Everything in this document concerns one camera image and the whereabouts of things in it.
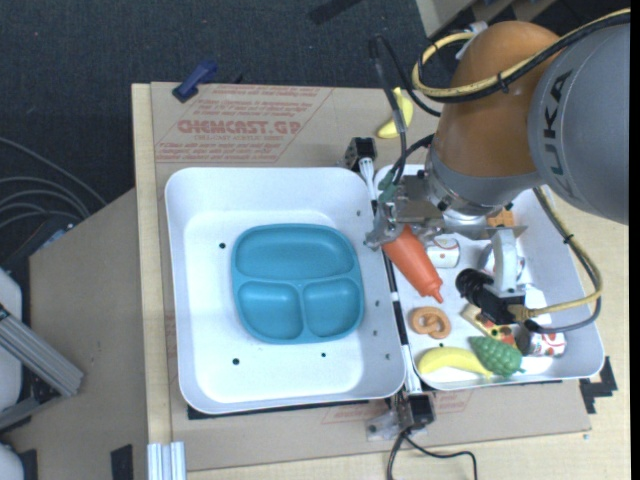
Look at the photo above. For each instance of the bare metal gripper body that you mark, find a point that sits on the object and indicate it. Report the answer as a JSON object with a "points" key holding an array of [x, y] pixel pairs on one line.
{"points": [[417, 203]]}

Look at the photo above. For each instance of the orange bottle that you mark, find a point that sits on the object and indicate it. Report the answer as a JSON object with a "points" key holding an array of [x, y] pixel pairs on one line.
{"points": [[415, 263]]}

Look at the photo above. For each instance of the white can with red print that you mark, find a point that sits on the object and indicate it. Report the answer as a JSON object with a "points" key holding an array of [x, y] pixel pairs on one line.
{"points": [[550, 343]]}

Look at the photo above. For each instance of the pizza slice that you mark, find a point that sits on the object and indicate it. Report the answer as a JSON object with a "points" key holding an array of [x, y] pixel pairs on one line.
{"points": [[482, 324]]}

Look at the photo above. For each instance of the black cylinder on white bracket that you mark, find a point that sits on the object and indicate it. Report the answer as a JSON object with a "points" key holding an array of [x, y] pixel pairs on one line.
{"points": [[482, 290]]}

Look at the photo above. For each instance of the blue divided plate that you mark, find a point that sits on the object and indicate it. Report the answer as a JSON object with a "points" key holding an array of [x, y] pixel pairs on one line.
{"points": [[295, 278]]}

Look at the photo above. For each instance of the green grapes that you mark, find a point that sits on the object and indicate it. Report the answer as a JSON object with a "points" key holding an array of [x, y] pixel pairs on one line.
{"points": [[495, 355]]}

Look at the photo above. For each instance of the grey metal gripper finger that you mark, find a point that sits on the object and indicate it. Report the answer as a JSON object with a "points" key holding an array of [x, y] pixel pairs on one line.
{"points": [[431, 230], [377, 228]]}

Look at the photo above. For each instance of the yellow banana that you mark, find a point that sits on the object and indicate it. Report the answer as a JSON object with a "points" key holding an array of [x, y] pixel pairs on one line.
{"points": [[450, 359], [387, 129]]}

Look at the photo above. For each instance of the orange biscuit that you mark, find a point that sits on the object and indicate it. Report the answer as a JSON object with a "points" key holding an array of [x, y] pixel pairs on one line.
{"points": [[500, 219]]}

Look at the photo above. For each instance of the orange pretzel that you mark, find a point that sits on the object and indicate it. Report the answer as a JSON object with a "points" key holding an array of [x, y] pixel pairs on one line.
{"points": [[422, 320]]}

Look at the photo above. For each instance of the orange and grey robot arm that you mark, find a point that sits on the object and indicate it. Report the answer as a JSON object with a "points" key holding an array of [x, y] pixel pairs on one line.
{"points": [[495, 118]]}

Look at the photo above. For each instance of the brown cardboard board red print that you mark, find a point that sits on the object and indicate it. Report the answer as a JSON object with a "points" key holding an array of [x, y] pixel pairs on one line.
{"points": [[240, 128]]}

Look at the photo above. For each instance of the white plastic tray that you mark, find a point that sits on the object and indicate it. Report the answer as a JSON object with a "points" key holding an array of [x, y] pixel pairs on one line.
{"points": [[210, 268], [565, 268]]}

